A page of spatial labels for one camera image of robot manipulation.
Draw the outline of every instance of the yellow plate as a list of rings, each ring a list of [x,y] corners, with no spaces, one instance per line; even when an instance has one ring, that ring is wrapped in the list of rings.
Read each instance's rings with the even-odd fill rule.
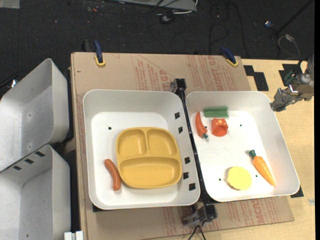
[[[116,139],[116,159],[122,182],[134,189],[168,187],[182,176],[177,142],[166,129],[123,130]]]

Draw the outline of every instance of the blue clamp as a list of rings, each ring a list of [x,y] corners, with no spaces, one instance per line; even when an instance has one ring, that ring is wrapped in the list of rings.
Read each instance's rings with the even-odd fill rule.
[[[101,49],[101,45],[100,42],[98,40],[94,40],[93,41],[93,45],[94,45],[94,50],[96,53],[95,58],[95,62],[99,67],[103,67],[106,65],[105,59],[102,56],[102,49]]]
[[[233,67],[236,67],[238,65],[238,62],[235,59],[235,56],[233,53],[224,46],[221,46],[220,53],[226,58],[226,61]]]

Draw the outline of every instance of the cardboard sheet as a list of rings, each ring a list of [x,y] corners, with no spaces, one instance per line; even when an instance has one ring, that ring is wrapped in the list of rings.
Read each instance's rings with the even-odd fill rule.
[[[92,52],[71,55],[73,103],[79,180],[80,216],[88,240],[142,240],[190,234],[182,218],[188,207],[160,207],[94,211],[88,191],[88,169],[83,97],[94,89],[167,91],[175,78],[186,80],[186,92],[249,91],[242,64],[232,67],[222,56],[104,53],[106,66],[98,67]],[[215,204],[217,219],[203,231],[275,224],[294,220],[287,197],[272,197]]]

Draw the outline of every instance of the toy carrot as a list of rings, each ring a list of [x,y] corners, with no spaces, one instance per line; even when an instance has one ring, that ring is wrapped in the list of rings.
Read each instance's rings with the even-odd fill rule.
[[[264,158],[262,156],[256,155],[254,149],[249,152],[249,155],[253,158],[253,165],[257,169],[257,171],[265,178],[267,182],[270,183],[270,185],[275,186],[275,180],[272,177],[272,174]]]
[[[201,121],[200,112],[196,113],[195,116],[195,128],[200,137],[208,138],[208,135],[206,134],[208,130]]]

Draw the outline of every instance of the yellow round object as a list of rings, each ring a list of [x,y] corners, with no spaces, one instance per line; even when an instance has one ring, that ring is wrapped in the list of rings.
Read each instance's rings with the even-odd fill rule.
[[[245,168],[239,166],[229,169],[227,181],[237,190],[246,190],[252,184],[250,173]]]

